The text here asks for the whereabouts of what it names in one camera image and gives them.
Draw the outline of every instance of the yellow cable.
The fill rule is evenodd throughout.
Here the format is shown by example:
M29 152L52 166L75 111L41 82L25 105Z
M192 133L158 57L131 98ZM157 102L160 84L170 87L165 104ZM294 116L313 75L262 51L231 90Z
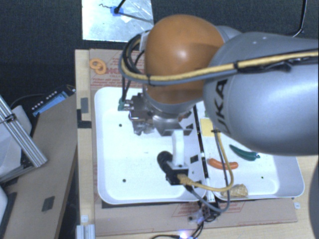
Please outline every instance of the yellow cable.
M140 39L136 40L136 42L133 44L133 47L139 44ZM305 57L318 57L319 53L318 51L310 51L310 52L297 52L297 53L291 53L291 54L284 54L284 55L273 55L268 57L262 57L262 58L254 58L249 60L243 60L239 61L237 63L237 68L246 68L246 67L254 67L254 66L263 66L273 63L278 63L281 61L289 60L289 59L296 59L296 58L305 58ZM132 77L133 79L137 80L151 80L151 81L175 81L175 80L181 80L181 79L188 79L195 76L200 75L206 75L211 73L218 73L218 72L225 72L235 69L235 65L233 63L228 63L224 65L219 66L212 66L207 67L203 69L199 69L196 71L191 71L187 73L182 74L176 74L176 75L167 75L167 76L159 76L159 75L152 75L150 76L150 79L146 75L142 74L136 74L131 72L125 65L124 60L121 60L121 66L123 72L127 75Z
M227 191L227 190L230 190L232 188L232 186L234 184L234 175L233 175L233 171L230 168L230 165L229 165L226 153L225 153L225 149L224 149L223 144L221 142L221 138L220 138L220 133L219 132L217 133L217 138L218 138L218 142L219 142L219 145L220 145L221 152L223 154L223 157L225 159L225 163L226 163L228 171L229 171L229 175L230 175L230 183L229 183L229 185L227 187L224 187L224 188L212 188L212 187L200 184L198 182L192 181L185 174L178 174L177 178L179 179L181 184L188 185L188 186L194 186L194 187L198 187L198 188L202 188L202 189L210 190L210 191L218 191L218 192Z

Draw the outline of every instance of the yellow sticky note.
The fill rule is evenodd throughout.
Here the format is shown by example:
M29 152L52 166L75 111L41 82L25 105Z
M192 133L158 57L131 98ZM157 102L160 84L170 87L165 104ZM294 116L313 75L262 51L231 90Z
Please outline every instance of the yellow sticky note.
M201 125L201 133L203 136L210 136L214 137L213 130L213 123L210 119L200 119L200 125Z

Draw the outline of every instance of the orange hot dog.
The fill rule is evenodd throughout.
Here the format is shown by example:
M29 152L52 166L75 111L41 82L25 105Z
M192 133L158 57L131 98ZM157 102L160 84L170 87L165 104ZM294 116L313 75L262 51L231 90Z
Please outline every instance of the orange hot dog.
M215 167L217 169L221 169L221 170L223 169L223 164L214 158L208 159L207 163L209 165L211 165L212 167ZM233 170L233 169L236 169L238 167L238 163L237 162L230 162L229 166Z

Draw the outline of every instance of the green vegetable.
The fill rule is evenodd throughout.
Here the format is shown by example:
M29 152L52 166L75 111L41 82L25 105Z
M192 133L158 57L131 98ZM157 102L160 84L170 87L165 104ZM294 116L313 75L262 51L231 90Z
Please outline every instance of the green vegetable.
M244 151L240 148L237 148L233 145L229 145L229 147L232 149L233 152L235 152L238 156L240 156L243 159L246 159L248 161L255 161L256 158L260 158L257 152L253 151Z

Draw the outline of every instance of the metal plate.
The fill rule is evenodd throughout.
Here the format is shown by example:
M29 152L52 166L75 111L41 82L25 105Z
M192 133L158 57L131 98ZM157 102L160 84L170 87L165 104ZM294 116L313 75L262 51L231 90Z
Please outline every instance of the metal plate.
M126 0L123 14L111 12L122 0L82 0L84 40L127 42L154 26L151 0Z

